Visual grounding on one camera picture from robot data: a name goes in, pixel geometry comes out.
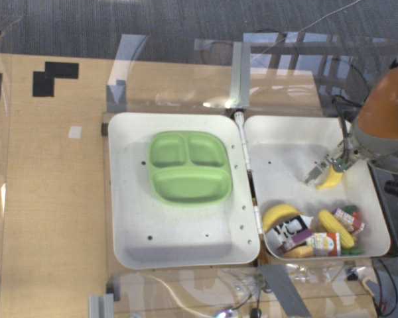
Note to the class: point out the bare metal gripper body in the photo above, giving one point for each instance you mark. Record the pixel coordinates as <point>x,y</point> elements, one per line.
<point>344,156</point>

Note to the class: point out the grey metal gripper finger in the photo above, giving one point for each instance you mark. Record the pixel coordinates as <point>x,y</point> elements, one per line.
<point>313,175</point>

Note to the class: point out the small yellow banana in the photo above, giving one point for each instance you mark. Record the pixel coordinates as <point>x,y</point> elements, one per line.
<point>332,179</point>

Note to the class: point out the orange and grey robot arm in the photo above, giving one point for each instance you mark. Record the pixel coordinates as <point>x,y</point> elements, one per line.
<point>383,111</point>

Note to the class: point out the white plastic tray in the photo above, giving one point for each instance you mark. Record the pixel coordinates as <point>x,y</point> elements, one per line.
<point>185,237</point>
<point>285,144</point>

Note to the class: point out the large yellow banana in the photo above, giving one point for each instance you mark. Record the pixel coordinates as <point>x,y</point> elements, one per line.
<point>278,212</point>

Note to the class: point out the red and white packet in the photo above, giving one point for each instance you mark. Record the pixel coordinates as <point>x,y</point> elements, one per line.
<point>348,220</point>

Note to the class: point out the yellow corn cob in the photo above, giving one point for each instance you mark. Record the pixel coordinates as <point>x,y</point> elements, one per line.
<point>336,229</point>

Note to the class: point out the black and white carton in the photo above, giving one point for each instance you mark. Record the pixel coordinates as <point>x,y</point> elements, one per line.
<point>287,229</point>

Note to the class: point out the purple carton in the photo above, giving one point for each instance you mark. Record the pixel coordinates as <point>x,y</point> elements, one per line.
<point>298,238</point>

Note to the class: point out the red and white carton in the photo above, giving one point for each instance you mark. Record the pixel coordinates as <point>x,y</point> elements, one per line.
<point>325,243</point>

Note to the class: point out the yellow cheese wedge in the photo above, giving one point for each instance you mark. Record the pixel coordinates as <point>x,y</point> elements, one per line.
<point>298,252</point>

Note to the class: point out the green broccoli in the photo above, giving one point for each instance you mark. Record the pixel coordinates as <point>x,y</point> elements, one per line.
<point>353,251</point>

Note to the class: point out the green divided plate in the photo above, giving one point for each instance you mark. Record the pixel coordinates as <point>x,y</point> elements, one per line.
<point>189,184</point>

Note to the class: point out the black cylinder on white bracket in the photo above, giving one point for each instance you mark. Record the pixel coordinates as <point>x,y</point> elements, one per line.
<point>397,188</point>

